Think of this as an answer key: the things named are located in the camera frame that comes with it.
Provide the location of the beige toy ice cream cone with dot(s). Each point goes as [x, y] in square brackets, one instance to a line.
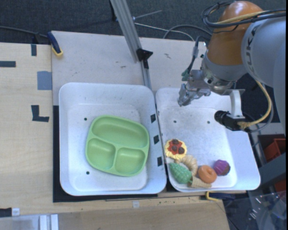
[199, 183]

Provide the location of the green divided plate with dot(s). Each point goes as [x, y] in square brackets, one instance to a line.
[117, 145]

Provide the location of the pale flat board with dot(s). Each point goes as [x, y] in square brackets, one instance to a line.
[98, 59]

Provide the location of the green toy grapes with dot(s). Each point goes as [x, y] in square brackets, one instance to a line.
[180, 173]

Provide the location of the white plastic tray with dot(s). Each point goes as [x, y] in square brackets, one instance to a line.
[76, 138]
[201, 133]

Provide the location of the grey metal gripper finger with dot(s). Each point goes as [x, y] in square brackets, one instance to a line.
[191, 97]
[182, 95]

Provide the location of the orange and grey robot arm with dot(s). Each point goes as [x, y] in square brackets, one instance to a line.
[230, 44]

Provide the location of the beige toy croissant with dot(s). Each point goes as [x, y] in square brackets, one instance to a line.
[191, 162]

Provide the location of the yellow toy pizza slice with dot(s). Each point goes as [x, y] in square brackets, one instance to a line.
[175, 150]

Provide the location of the orange toy doughnut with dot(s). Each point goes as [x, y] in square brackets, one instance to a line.
[206, 175]

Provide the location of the black cylinder on white bracket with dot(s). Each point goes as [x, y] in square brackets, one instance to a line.
[226, 120]

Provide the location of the purple toy cupcake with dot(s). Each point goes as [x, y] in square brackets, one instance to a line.
[221, 167]

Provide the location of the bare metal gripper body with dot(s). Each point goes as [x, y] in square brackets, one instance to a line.
[198, 81]

